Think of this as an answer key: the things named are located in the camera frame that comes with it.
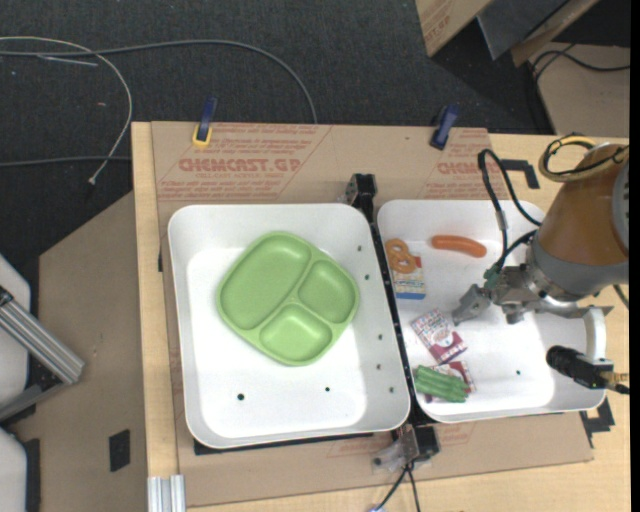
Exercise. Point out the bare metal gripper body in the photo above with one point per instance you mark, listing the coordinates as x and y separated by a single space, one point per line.
520 290

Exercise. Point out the black cylinder on white bracket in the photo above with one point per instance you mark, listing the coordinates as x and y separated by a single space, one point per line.
575 365

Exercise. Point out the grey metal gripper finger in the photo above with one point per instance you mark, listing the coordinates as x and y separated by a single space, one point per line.
516 315
470 304

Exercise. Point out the brown pretzel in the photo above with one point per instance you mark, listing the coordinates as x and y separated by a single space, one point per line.
398 255

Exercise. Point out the white plastic tray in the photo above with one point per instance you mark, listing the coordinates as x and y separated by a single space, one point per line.
510 350
280 400

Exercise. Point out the brown cardboard board red print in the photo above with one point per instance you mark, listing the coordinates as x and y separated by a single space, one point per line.
250 165

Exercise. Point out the colourful dotted red packet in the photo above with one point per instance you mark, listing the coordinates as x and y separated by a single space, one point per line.
437 335

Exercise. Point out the thin black rod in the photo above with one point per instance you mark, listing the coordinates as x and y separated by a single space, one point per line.
392 310

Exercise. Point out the orange sausage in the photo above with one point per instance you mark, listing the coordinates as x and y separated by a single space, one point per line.
457 246

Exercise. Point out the white and blue carton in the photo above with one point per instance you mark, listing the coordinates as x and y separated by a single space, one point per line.
411 287

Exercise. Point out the green beans bunch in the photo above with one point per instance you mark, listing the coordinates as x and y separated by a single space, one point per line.
440 385

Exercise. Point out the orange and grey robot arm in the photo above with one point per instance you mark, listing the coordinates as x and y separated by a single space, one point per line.
575 225

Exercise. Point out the green divided plate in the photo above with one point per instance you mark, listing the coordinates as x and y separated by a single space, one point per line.
280 295

